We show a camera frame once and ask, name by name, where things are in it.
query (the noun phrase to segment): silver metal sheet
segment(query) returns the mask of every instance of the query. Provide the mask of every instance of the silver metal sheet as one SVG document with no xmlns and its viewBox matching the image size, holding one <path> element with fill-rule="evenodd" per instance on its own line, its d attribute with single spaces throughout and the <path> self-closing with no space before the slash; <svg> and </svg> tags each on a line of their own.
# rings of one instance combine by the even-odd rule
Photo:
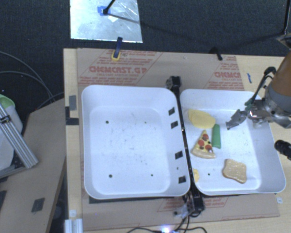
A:
<svg viewBox="0 0 291 233">
<path fill-rule="evenodd" d="M 111 0 L 70 0 L 72 39 L 142 43 L 137 0 L 116 0 L 102 15 L 99 7 L 107 7 Z"/>
</svg>

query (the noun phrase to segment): black bar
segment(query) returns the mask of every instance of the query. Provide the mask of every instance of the black bar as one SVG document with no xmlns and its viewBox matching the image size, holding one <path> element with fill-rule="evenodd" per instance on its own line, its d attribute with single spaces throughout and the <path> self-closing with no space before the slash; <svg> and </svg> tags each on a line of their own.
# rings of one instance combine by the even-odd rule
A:
<svg viewBox="0 0 291 233">
<path fill-rule="evenodd" d="M 283 24 L 283 34 L 287 34 L 287 28 L 288 28 L 288 21 L 289 21 L 289 14 L 290 14 L 290 2 L 291 0 L 287 0 L 287 7 L 286 7 L 286 14 L 285 14 L 285 22 Z"/>
<path fill-rule="evenodd" d="M 107 14 L 108 14 L 109 9 L 111 8 L 111 6 L 112 6 L 112 4 L 113 4 L 114 2 L 115 2 L 115 0 L 112 0 L 112 1 L 109 3 L 108 7 L 102 10 L 102 13 L 103 13 L 104 15 L 107 15 Z"/>
</svg>

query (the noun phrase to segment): cardboard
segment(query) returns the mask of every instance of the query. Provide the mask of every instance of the cardboard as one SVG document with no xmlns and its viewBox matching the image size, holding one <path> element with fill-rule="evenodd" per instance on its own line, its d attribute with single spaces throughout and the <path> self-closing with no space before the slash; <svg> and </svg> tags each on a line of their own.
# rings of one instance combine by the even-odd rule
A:
<svg viewBox="0 0 291 233">
<path fill-rule="evenodd" d="M 80 118 L 81 202 L 85 231 L 178 224 L 174 211 L 184 202 L 181 197 L 148 200 L 102 201 L 90 199 L 83 184 L 81 93 L 91 84 L 164 87 L 170 76 L 180 76 L 181 90 L 244 90 L 235 56 L 165 53 L 123 50 L 118 62 L 113 50 L 78 49 L 77 80 Z M 205 211 L 192 222 L 222 221 L 279 216 L 274 194 L 208 197 Z"/>
</svg>

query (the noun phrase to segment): green object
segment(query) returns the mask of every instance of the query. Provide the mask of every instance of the green object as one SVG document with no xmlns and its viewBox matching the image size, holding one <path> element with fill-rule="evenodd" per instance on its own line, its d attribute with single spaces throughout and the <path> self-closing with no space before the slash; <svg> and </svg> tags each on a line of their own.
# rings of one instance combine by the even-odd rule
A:
<svg viewBox="0 0 291 233">
<path fill-rule="evenodd" d="M 212 146 L 214 148 L 221 148 L 221 135 L 220 135 L 220 125 L 215 124 L 212 128 Z"/>
<path fill-rule="evenodd" d="M 11 99 L 1 94 L 0 94 L 0 103 L 4 107 L 4 109 L 10 107 L 11 105 L 15 107 L 15 104 Z"/>
</svg>

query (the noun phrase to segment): black carpet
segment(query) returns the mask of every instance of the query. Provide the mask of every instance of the black carpet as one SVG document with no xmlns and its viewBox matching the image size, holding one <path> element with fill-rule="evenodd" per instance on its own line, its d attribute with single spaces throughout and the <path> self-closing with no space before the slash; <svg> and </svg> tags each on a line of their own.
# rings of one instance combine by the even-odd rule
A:
<svg viewBox="0 0 291 233">
<path fill-rule="evenodd" d="M 287 0 L 138 0 L 142 44 L 128 50 L 284 56 L 275 37 Z M 53 94 L 63 91 L 63 48 L 113 48 L 114 42 L 70 39 L 69 0 L 0 0 L 0 50 L 29 64 Z M 291 14 L 288 31 L 291 32 Z M 0 54 L 0 71 L 32 74 Z M 16 102 L 22 120 L 48 96 L 29 77 L 0 74 L 0 93 Z"/>
</svg>

